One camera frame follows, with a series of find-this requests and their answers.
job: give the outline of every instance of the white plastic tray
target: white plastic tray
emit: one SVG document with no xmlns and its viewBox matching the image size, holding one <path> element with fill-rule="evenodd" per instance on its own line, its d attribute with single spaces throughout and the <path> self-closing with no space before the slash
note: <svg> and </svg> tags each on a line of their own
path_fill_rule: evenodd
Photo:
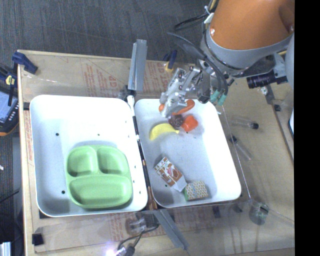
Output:
<svg viewBox="0 0 320 256">
<path fill-rule="evenodd" d="M 136 212 L 148 200 L 133 118 L 129 105 L 116 98 L 39 95 L 30 103 L 36 199 L 51 217 Z M 121 208 L 90 210 L 71 201 L 65 166 L 78 146 L 117 147 L 127 157 L 133 196 Z"/>
<path fill-rule="evenodd" d="M 235 200 L 240 196 L 239 177 L 221 126 L 216 108 L 211 103 L 195 102 L 192 114 L 199 125 L 186 133 L 163 133 L 149 140 L 156 124 L 167 122 L 159 114 L 159 99 L 141 99 L 135 104 L 135 115 L 154 199 L 165 208 L 193 206 Z M 154 166 L 167 157 L 180 170 L 187 183 L 204 181 L 209 197 L 186 201 L 184 194 L 172 187 L 154 171 Z"/>
</svg>

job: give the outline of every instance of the dark floor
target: dark floor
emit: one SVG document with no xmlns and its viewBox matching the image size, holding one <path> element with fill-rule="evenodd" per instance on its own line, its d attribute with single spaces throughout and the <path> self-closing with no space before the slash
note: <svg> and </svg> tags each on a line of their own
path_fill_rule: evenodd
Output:
<svg viewBox="0 0 320 256">
<path fill-rule="evenodd" d="M 147 59 L 162 61 L 177 49 L 166 34 L 187 19 L 202 15 L 209 0 L 1 0 L 0 63 L 13 67 L 18 50 L 131 58 L 136 39 L 147 40 Z M 199 45 L 197 24 L 176 31 Z M 194 59 L 178 50 L 176 61 Z M 0 81 L 0 89 L 5 88 Z M 0 136 L 0 243 L 17 239 L 14 223 L 13 138 Z"/>
</svg>

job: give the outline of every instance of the yellow banana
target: yellow banana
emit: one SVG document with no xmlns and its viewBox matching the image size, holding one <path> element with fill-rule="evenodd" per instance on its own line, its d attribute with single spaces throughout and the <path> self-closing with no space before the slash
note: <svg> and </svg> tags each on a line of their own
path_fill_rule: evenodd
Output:
<svg viewBox="0 0 320 256">
<path fill-rule="evenodd" d="M 151 129 L 149 138 L 151 141 L 153 141 L 160 134 L 169 133 L 169 132 L 174 132 L 178 134 L 179 130 L 176 130 L 175 128 L 173 128 L 173 126 L 169 123 L 160 123 Z"/>
</svg>

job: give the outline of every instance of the green plate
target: green plate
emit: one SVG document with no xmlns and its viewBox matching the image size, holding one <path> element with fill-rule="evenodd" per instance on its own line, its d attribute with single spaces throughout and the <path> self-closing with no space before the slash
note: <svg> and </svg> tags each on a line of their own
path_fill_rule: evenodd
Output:
<svg viewBox="0 0 320 256">
<path fill-rule="evenodd" d="M 133 193 L 125 154 L 113 146 L 89 145 L 71 150 L 66 161 L 71 200 L 87 209 L 119 207 Z"/>
</svg>

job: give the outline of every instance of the multimeter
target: multimeter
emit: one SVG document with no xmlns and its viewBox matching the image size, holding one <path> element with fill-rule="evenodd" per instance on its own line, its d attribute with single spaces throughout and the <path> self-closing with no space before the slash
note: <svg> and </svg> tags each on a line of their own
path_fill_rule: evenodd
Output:
<svg viewBox="0 0 320 256">
<path fill-rule="evenodd" d="M 12 96 L 11 106 L 8 105 L 9 91 L 0 87 L 0 136 L 11 133 L 19 123 L 19 101 Z"/>
</svg>

